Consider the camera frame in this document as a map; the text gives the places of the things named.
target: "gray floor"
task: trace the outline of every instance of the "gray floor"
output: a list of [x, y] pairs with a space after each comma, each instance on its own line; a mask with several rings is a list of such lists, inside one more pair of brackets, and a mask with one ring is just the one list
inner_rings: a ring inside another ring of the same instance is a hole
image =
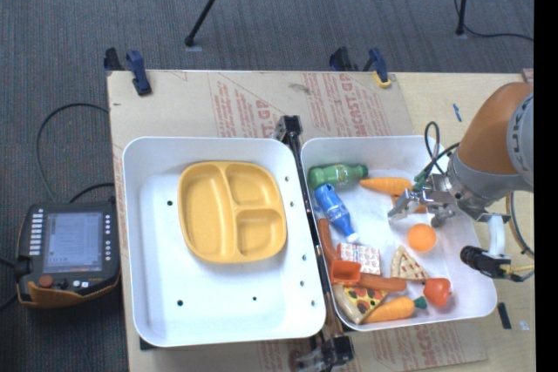
[[[451, 76], [534, 67], [534, 0], [467, 0], [461, 36], [459, 0], [216, 0], [188, 48], [184, 39], [206, 1], [0, 0], [0, 256], [15, 260], [27, 209], [51, 200], [35, 160], [43, 121], [71, 103], [106, 106], [108, 48], [122, 63], [128, 50], [140, 51], [147, 69], [327, 71], [342, 45], [359, 69], [371, 47], [381, 50], [389, 71]], [[112, 181], [108, 120], [100, 110], [57, 113], [38, 148], [56, 200]], [[99, 188], [81, 200], [111, 193]], [[14, 281], [1, 267], [4, 301]], [[15, 301], [0, 312], [0, 327], [2, 371], [127, 369], [120, 288], [59, 310]]]

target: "sausage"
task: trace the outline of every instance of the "sausage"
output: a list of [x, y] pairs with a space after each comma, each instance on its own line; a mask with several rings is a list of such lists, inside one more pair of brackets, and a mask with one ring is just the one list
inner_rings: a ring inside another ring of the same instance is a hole
[[331, 262], [334, 260], [341, 260], [341, 256], [331, 243], [330, 223], [328, 222], [328, 220], [318, 219], [318, 221], [316, 222], [316, 226], [317, 233], [319, 234], [320, 241], [322, 242], [323, 256], [325, 257], [325, 261], [327, 262], [328, 266], [331, 265]]
[[372, 290], [400, 292], [407, 288], [407, 281], [402, 278], [386, 278], [379, 274], [361, 273], [358, 285]]

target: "table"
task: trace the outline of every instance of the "table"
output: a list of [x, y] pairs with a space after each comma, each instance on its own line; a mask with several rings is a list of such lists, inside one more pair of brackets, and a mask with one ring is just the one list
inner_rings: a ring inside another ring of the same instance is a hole
[[[130, 71], [112, 71], [107, 76], [126, 339], [132, 372], [287, 371], [288, 352], [306, 344], [299, 340], [140, 348], [133, 324], [122, 182], [122, 153], [127, 143], [146, 135], [268, 137], [280, 116], [298, 115], [303, 122], [304, 139], [422, 134], [428, 122], [436, 121], [441, 144], [447, 147], [459, 141], [493, 91], [508, 82], [523, 80], [519, 73], [397, 72], [390, 73], [391, 87], [381, 89], [370, 73], [364, 72], [147, 71], [147, 76], [153, 93], [143, 97], [133, 88]], [[494, 211], [503, 212], [503, 206], [495, 204]], [[534, 247], [533, 194], [516, 194], [516, 213], [522, 235]], [[475, 229], [481, 246], [487, 247], [484, 228]], [[508, 233], [507, 253], [512, 262], [529, 263], [518, 252]], [[535, 370], [534, 278], [523, 283], [496, 281], [495, 286], [498, 301], [506, 305], [512, 329], [502, 327], [494, 310], [485, 318], [457, 321], [449, 326], [429, 324], [412, 332], [394, 329], [352, 335], [357, 358], [341, 370], [447, 370], [447, 366], [467, 371]]]

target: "yellow plate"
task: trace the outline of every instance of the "yellow plate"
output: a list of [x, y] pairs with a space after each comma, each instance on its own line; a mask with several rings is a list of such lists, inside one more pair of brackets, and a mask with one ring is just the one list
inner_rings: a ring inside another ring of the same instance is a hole
[[210, 262], [266, 259], [287, 239], [279, 187], [266, 169], [253, 163], [190, 165], [180, 176], [178, 210], [187, 246]]

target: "wooden table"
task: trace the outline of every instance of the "wooden table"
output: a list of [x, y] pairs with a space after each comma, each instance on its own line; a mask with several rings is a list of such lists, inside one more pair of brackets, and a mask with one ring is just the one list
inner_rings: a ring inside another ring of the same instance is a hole
[[[313, 123], [304, 129], [303, 135], [308, 139], [324, 132], [327, 133], [324, 136], [336, 136], [335, 133], [339, 136], [422, 135], [427, 123], [436, 121], [440, 128], [440, 142], [448, 147], [461, 139], [468, 123], [492, 92], [506, 83], [523, 81], [519, 73], [398, 72], [390, 74], [390, 88], [379, 89], [370, 74], [362, 72], [147, 71], [147, 75], [153, 93], [145, 97], [139, 97], [133, 89], [133, 74], [130, 71], [114, 71], [107, 77], [119, 203], [127, 347], [132, 372], [289, 370], [283, 349], [289, 347], [288, 343], [140, 348], [140, 338], [133, 324], [122, 183], [122, 153], [132, 139], [146, 135], [265, 137], [273, 129], [276, 117], [307, 114], [306, 123], [310, 121], [308, 117]], [[355, 97], [349, 98], [346, 91], [354, 93]], [[347, 100], [340, 105], [337, 96]], [[375, 107], [382, 115], [379, 118], [369, 115], [370, 109]], [[346, 119], [336, 121], [343, 113]], [[318, 124], [320, 120], [327, 123]], [[331, 128], [332, 123], [337, 123], [335, 129]], [[503, 212], [504, 203], [499, 202], [493, 208]], [[523, 237], [534, 248], [533, 194], [516, 193], [516, 214]], [[481, 246], [487, 247], [486, 229], [482, 226], [475, 229]], [[530, 263], [519, 253], [510, 233], [507, 233], [507, 253], [512, 257], [513, 264]], [[415, 357], [413, 360], [418, 364], [415, 367], [413, 362], [402, 358], [379, 360], [378, 353], [371, 357], [374, 348], [368, 343], [369, 339], [366, 336], [353, 337], [357, 359], [341, 370], [447, 370], [448, 365], [456, 371], [535, 370], [534, 277], [523, 283], [496, 281], [495, 286], [498, 302], [503, 302], [507, 308], [511, 329], [502, 327], [496, 310], [484, 318], [460, 321], [456, 326], [461, 334], [469, 333], [467, 330], [470, 328], [470, 337], [477, 338], [475, 334], [478, 334], [479, 339], [460, 340], [463, 352], [455, 358], [440, 352], [441, 346], [434, 343], [430, 351], [443, 358], [429, 362]]]

